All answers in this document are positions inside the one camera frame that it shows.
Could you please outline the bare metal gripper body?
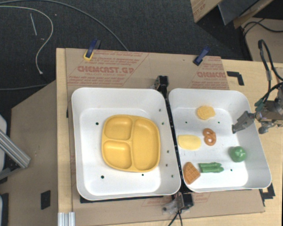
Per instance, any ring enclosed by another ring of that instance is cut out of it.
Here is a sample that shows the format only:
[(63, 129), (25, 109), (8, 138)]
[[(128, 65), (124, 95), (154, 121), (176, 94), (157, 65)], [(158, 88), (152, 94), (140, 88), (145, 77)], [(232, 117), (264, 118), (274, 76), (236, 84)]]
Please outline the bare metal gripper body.
[(283, 91), (277, 92), (274, 101), (267, 100), (261, 111), (256, 111), (257, 120), (283, 121)]

